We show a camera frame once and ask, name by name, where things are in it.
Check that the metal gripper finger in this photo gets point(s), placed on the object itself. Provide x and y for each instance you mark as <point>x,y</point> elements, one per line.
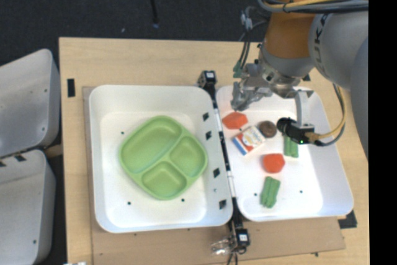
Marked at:
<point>238,97</point>
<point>256,97</point>

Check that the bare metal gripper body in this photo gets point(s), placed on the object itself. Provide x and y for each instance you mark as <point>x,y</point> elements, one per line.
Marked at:
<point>279,83</point>

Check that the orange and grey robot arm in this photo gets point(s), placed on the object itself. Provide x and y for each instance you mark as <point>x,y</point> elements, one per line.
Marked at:
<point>291,31</point>

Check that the orange toy food piece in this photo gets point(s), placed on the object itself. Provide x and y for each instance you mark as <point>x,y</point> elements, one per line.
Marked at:
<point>273,163</point>
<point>234,120</point>

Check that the brown round toy food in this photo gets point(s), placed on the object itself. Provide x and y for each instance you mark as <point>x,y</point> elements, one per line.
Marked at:
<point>268,129</point>

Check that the white red blue carton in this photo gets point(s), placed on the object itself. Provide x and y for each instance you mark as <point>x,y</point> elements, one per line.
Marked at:
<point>249,140</point>

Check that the thin black and white rod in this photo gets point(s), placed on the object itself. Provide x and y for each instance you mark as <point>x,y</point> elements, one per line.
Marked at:
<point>225,155</point>

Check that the green ribbed toy vegetable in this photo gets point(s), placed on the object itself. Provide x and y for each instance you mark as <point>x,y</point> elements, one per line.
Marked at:
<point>270,192</point>
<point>291,149</point>

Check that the green divided plate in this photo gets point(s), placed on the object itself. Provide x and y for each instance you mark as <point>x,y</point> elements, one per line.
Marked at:
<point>155,146</point>

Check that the white plastic tray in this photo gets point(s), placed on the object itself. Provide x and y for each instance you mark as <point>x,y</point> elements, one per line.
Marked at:
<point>111,164</point>
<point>310,183</point>

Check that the black cylinder on white bracket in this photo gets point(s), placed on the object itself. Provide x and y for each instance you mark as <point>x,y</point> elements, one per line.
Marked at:
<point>294,131</point>

